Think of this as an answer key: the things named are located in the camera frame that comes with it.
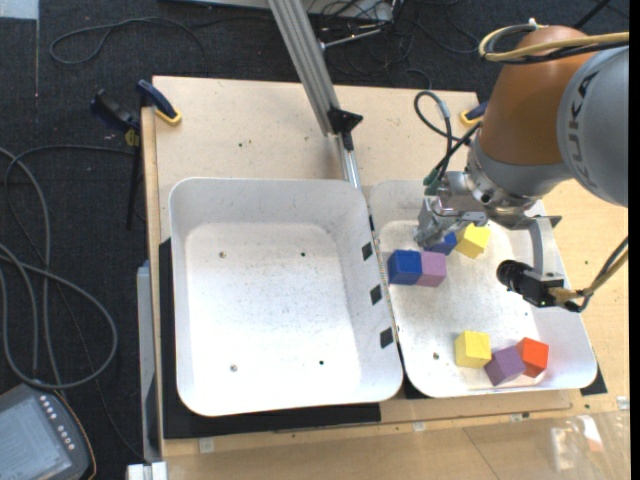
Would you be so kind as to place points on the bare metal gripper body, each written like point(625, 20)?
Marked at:
point(445, 213)

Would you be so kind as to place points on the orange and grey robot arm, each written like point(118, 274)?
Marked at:
point(530, 103)

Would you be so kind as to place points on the dark blue cube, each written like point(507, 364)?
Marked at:
point(447, 244)

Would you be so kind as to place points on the yellow cube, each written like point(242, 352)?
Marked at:
point(474, 240)
point(472, 349)

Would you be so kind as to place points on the pink cube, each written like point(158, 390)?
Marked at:
point(433, 269)

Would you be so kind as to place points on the white plastic tray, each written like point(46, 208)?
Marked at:
point(270, 308)
point(465, 308)

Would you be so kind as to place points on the purple cube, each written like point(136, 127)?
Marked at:
point(504, 366)

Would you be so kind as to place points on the orange cube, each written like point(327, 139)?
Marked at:
point(534, 355)

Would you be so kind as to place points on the pale wood board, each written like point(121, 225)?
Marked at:
point(250, 128)

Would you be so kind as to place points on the black cylinder on white bracket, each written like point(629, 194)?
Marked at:
point(530, 280)

